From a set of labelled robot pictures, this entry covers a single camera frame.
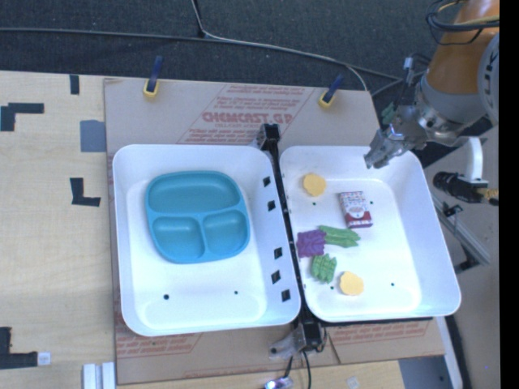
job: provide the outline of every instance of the white tray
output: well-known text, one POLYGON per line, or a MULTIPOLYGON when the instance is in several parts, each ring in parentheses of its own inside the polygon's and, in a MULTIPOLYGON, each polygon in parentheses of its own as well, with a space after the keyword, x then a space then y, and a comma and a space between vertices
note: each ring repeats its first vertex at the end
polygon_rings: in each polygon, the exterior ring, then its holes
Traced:
POLYGON ((300 258, 305 298, 311 312, 331 322, 423 318, 452 314, 461 294, 420 162, 411 152, 382 169, 367 169, 367 147, 290 147, 280 158, 294 240, 319 225, 345 228, 338 194, 362 190, 373 225, 355 229, 358 246, 325 245, 337 258, 333 282, 311 276, 311 259, 300 258), (327 182, 310 196, 302 187, 307 173, 327 182), (347 296, 339 277, 351 271, 364 291, 347 296))
POLYGON ((301 307, 268 157, 247 146, 131 145, 113 162, 122 316, 144 336, 287 324, 301 307), (213 170, 238 184, 251 221, 247 248, 227 259, 176 264, 157 252, 144 195, 155 177, 213 170))

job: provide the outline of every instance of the small package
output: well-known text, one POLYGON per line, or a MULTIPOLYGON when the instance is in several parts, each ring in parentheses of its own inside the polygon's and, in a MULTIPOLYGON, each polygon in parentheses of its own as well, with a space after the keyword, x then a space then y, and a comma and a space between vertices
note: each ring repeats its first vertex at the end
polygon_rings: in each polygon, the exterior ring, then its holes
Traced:
POLYGON ((367 210, 367 201, 362 191, 346 191, 339 194, 341 210, 349 229, 369 228, 373 225, 371 213, 367 210))

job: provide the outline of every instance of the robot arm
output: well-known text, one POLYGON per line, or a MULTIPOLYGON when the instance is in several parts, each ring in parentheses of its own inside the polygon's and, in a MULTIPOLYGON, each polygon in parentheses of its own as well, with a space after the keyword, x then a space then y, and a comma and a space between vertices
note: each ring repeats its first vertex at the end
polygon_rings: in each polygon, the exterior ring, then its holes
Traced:
POLYGON ((457 147, 461 132, 486 113, 499 119, 500 0, 443 0, 427 15, 444 32, 426 74, 416 85, 412 105, 399 105, 385 130, 377 130, 366 166, 383 167, 395 156, 427 142, 457 147), (436 15, 465 3, 453 24, 436 15))

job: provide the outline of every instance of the yellow disc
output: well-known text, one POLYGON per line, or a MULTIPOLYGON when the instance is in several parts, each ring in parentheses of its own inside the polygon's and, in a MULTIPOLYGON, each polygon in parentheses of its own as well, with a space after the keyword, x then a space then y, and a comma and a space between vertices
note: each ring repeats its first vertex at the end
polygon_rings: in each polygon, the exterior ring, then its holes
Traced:
POLYGON ((303 178, 302 186, 310 195, 319 196, 326 189, 326 180, 317 174, 309 173, 303 178))
POLYGON ((364 281, 353 272, 346 271, 341 276, 341 291, 347 295, 359 295, 364 291, 364 281))

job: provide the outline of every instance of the purple object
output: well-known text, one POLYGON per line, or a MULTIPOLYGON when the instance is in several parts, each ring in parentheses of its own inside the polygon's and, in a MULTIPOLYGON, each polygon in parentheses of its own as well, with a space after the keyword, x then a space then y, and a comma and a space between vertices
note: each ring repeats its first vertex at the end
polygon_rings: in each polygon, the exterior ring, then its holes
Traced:
POLYGON ((324 237, 326 233, 320 229, 298 233, 296 246, 299 258, 324 254, 324 237))

